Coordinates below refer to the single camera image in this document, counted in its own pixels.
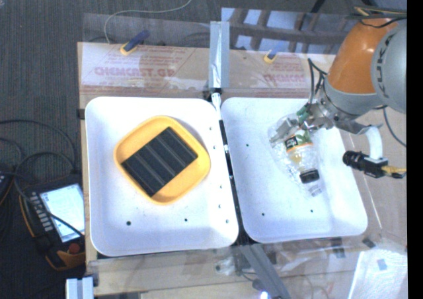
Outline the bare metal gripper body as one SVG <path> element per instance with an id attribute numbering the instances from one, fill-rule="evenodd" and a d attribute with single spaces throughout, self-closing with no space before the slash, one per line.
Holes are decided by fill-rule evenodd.
<path id="1" fill-rule="evenodd" d="M 299 110 L 299 127 L 302 130 L 331 129 L 335 126 L 338 109 L 326 99 L 313 99 Z"/>

